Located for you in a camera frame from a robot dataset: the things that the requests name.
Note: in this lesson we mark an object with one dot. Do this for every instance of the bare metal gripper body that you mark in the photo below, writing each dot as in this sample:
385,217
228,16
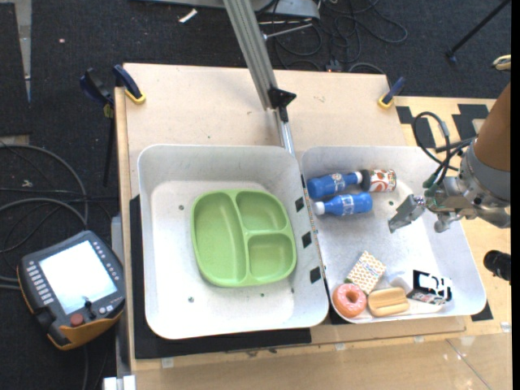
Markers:
467,203

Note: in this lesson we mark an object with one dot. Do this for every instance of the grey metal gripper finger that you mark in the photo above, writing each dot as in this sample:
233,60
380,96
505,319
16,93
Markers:
406,213
442,224

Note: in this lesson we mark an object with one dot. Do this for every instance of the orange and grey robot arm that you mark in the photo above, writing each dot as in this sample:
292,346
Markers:
493,136

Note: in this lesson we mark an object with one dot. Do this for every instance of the red and white can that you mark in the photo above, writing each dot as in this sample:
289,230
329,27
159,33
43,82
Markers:
382,180

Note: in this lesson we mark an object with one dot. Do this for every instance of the white plastic tray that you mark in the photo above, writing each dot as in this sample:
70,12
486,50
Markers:
365,238
170,234

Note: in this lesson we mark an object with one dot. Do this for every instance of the blue bottle with white cap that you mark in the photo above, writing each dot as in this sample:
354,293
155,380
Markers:
329,184
349,204

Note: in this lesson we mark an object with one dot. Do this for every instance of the black and white packet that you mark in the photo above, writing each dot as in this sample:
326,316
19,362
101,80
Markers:
430,287

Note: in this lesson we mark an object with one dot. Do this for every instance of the orange patterned white carton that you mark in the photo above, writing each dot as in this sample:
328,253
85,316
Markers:
366,272

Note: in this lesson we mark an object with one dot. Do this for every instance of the tan hot dog bun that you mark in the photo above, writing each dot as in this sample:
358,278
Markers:
388,302

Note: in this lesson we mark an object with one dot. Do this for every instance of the pink doughnut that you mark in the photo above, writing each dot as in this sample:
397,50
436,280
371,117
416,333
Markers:
342,305

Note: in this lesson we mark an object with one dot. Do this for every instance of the green divided plate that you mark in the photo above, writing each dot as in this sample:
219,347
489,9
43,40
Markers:
219,238

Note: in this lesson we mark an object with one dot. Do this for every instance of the pale wood board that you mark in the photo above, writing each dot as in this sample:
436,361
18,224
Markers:
203,108

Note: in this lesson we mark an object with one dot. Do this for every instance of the black cylinder on white bracket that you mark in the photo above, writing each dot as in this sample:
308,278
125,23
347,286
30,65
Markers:
499,264

